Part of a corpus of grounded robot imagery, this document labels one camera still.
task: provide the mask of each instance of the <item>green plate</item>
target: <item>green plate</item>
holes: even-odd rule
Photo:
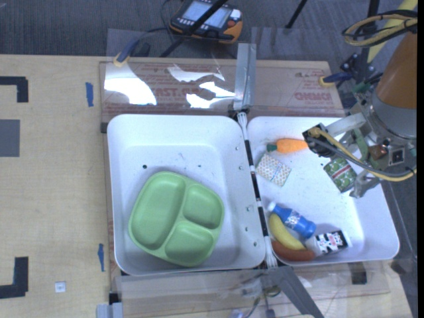
[[[159,172],[137,197],[129,234],[146,252],[192,267],[211,255],[223,218],[223,202],[214,191],[180,174]]]

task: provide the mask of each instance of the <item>yellow banana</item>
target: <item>yellow banana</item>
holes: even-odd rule
[[[300,240],[296,239],[284,226],[282,220],[275,213],[270,215],[270,230],[274,238],[291,250],[305,250]]]

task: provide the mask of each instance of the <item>yellow pole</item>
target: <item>yellow pole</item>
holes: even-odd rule
[[[403,3],[399,6],[398,9],[408,9],[412,11],[414,8],[416,8],[417,4],[418,4],[418,0],[403,0]],[[397,26],[401,22],[402,22],[401,20],[390,19],[384,25],[384,28]],[[376,57],[376,55],[379,53],[379,51],[382,49],[384,45],[385,45],[385,42],[370,48],[370,52],[368,54],[368,63],[370,63]]]

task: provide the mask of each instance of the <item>sausage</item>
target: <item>sausage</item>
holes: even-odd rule
[[[272,241],[272,248],[277,256],[291,262],[309,262],[315,258],[312,250],[291,250],[276,240]]]

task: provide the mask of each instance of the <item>wooden table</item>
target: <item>wooden table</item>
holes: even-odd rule
[[[0,317],[95,317],[96,306],[108,302],[111,279],[99,77],[99,63],[104,60],[0,56],[0,76],[23,76],[29,83],[28,103],[17,103],[16,87],[0,85],[0,119],[20,121],[19,157],[0,157],[0,285],[13,283],[15,257],[28,257],[29,265],[28,291],[23,297],[0,299]],[[93,86],[92,107],[86,83]],[[388,262],[382,265],[386,293],[317,297],[321,312],[338,318],[411,317],[398,275]],[[57,282],[65,282],[66,290],[56,289]],[[280,317],[298,313],[290,303],[275,308]],[[259,310],[255,314],[252,317],[259,317]],[[208,317],[227,315],[211,312]]]

